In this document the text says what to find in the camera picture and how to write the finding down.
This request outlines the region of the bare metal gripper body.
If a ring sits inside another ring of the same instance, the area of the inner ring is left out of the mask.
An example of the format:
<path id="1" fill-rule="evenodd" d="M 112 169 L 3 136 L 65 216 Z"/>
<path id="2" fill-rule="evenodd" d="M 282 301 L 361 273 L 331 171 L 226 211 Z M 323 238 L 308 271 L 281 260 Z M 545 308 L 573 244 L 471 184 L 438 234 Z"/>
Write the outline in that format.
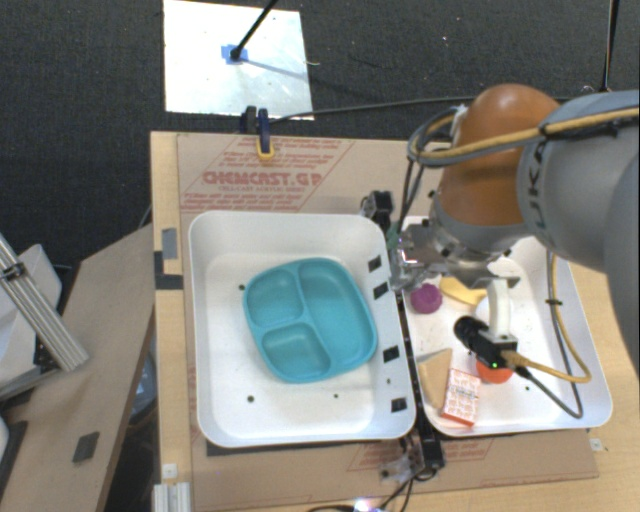
<path id="1" fill-rule="evenodd" d="M 408 224 L 397 234 L 390 249 L 391 287 L 413 291 L 427 279 L 454 277 L 465 287 L 486 289 L 496 280 L 515 287 L 519 277 L 500 276 L 489 269 L 500 253 L 484 253 L 460 244 L 435 222 Z"/>

